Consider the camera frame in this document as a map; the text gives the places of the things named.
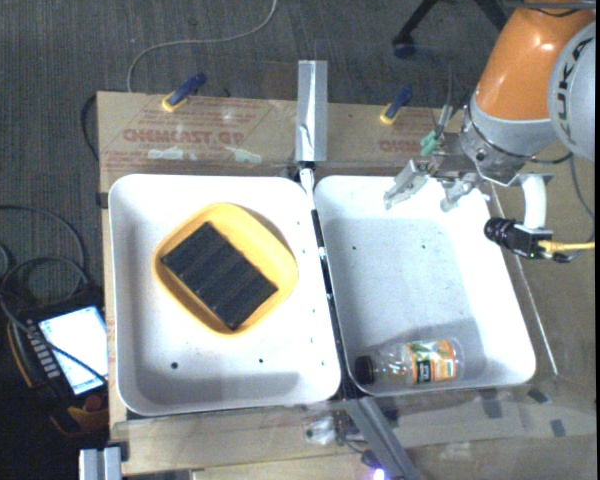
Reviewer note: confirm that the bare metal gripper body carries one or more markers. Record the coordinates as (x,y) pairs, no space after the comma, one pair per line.
(472,160)

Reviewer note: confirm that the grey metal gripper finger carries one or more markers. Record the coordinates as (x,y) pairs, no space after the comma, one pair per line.
(405,184)
(455,193)

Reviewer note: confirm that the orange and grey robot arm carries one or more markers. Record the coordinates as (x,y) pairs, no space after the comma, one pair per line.
(525,73)

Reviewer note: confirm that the white plastic tray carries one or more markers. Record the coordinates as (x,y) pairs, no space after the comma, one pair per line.
(405,278)
(145,318)

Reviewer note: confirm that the clear bottle with orange label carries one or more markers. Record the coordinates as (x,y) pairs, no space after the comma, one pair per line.
(425,363)

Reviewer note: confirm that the black ribbed rectangular box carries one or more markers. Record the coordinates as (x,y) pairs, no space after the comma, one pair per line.
(220,275)

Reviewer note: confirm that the brown cardboard board red print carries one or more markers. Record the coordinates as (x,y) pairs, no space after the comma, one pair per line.
(205,133)

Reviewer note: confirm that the yellow plate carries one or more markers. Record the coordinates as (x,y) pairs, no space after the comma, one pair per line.
(180,283)

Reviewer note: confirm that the black cylinder on white bracket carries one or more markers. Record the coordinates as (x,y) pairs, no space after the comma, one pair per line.
(522,228)

